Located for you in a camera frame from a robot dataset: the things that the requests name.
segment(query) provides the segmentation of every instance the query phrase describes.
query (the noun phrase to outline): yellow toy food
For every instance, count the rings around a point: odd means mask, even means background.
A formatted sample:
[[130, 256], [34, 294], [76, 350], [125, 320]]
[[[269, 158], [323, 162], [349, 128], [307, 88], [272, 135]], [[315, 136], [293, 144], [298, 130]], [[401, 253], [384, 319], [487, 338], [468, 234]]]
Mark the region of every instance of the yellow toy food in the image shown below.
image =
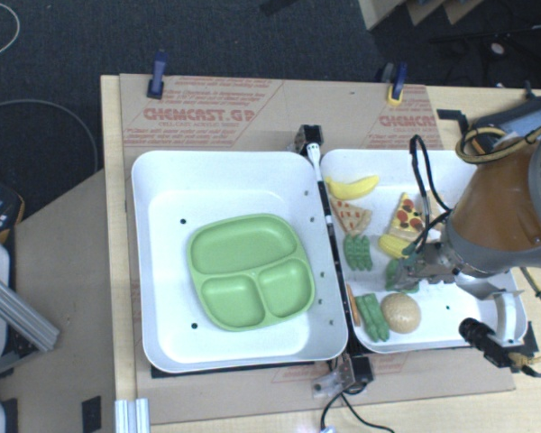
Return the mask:
[[421, 215], [415, 209], [415, 203], [407, 193], [400, 196], [399, 205], [390, 220], [390, 235], [414, 241], [425, 228]]
[[406, 258], [407, 255], [403, 254], [403, 249], [409, 245], [409, 241], [395, 235], [381, 235], [379, 237], [379, 247], [384, 253], [393, 258]]
[[332, 178], [326, 177], [325, 183], [332, 196], [340, 198], [341, 200], [350, 200], [354, 198], [361, 198], [362, 196], [369, 194], [373, 189], [375, 189], [375, 186], [379, 184], [379, 176], [371, 175], [352, 183], [333, 181]]
[[421, 323], [421, 308], [404, 293], [391, 293], [381, 302], [382, 315], [390, 330], [398, 334], [410, 334]]

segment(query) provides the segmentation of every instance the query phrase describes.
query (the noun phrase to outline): white cable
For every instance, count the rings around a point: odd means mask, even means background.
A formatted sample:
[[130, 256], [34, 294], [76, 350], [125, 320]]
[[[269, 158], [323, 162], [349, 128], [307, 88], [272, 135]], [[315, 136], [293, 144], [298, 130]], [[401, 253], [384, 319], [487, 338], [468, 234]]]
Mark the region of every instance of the white cable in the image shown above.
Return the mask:
[[94, 139], [93, 134], [90, 133], [90, 130], [88, 130], [87, 125], [82, 121], [80, 117], [78, 117], [76, 114], [74, 114], [72, 111], [70, 111], [64, 106], [57, 105], [56, 103], [51, 103], [51, 101], [44, 101], [42, 99], [12, 99], [9, 101], [3, 101], [2, 103], [0, 103], [0, 107], [15, 106], [15, 105], [22, 105], [22, 104], [31, 104], [31, 105], [34, 104], [34, 105], [54, 107], [70, 115], [72, 118], [74, 118], [74, 120], [76, 120], [78, 124], [82, 127], [82, 130], [84, 130], [84, 132], [87, 134], [88, 140], [90, 141], [90, 144], [92, 146], [92, 153], [93, 153], [93, 160], [94, 160], [93, 174], [98, 171], [98, 148], [96, 146], [96, 140]]
[[8, 48], [10, 48], [10, 46], [16, 41], [16, 39], [18, 38], [18, 34], [20, 33], [20, 19], [18, 19], [18, 14], [16, 14], [14, 12], [14, 10], [10, 7], [10, 6], [7, 6], [7, 5], [4, 5], [4, 4], [0, 4], [0, 8], [4, 8], [5, 10], [7, 10], [15, 19], [16, 21], [16, 33], [14, 34], [14, 37], [4, 46], [0, 49], [0, 53], [8, 50]]

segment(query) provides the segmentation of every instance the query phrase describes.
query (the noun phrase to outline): toy pizza slice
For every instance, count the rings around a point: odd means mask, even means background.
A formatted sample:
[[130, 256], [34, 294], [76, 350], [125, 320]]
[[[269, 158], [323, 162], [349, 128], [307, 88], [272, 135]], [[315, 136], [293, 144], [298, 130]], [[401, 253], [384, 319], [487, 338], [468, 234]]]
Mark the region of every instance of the toy pizza slice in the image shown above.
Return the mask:
[[330, 198], [331, 208], [341, 228], [353, 237], [362, 233], [371, 222], [372, 212], [339, 198]]
[[408, 241], [414, 241], [425, 228], [421, 214], [407, 193], [401, 194], [399, 205], [390, 220], [388, 234]]
[[[441, 215], [444, 210], [439, 206], [439, 203], [436, 201], [433, 191], [427, 191], [426, 198], [429, 201], [429, 219], [433, 221], [435, 218]], [[435, 229], [436, 231], [443, 231], [443, 226], [444, 225], [442, 223], [438, 223], [434, 226], [433, 229]]]

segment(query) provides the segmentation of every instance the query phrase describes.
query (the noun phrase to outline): toy banana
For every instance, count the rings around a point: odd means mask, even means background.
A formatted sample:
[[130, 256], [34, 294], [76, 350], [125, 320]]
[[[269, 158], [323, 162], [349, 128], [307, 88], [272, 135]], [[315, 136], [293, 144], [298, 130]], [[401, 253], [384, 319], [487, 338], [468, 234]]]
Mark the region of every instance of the toy banana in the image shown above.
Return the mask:
[[333, 196], [342, 200], [350, 200], [366, 196], [375, 189], [375, 186], [379, 183], [379, 175], [371, 175], [352, 183], [333, 181], [332, 178], [326, 177], [325, 183]]
[[381, 250], [393, 258], [406, 258], [408, 255], [403, 253], [406, 247], [409, 247], [411, 242], [396, 237], [395, 235], [381, 235], [379, 237], [379, 247]]

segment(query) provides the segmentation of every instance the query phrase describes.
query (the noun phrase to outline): blue clamp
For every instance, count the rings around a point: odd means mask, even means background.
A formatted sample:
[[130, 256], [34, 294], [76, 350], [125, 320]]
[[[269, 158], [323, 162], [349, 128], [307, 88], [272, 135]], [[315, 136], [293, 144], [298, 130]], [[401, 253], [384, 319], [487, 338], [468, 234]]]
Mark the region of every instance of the blue clamp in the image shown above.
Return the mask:
[[405, 86], [405, 79], [407, 78], [407, 63], [400, 62], [397, 67], [397, 75], [395, 81], [389, 87], [389, 94], [387, 95], [387, 101], [393, 105], [398, 106], [403, 101], [403, 87]]
[[162, 90], [164, 89], [164, 82], [162, 81], [162, 76], [164, 75], [164, 70], [166, 69], [166, 52], [163, 50], [158, 50], [154, 56], [154, 64], [152, 66], [152, 78], [148, 82], [148, 91], [146, 92], [147, 97], [153, 99], [162, 99]]

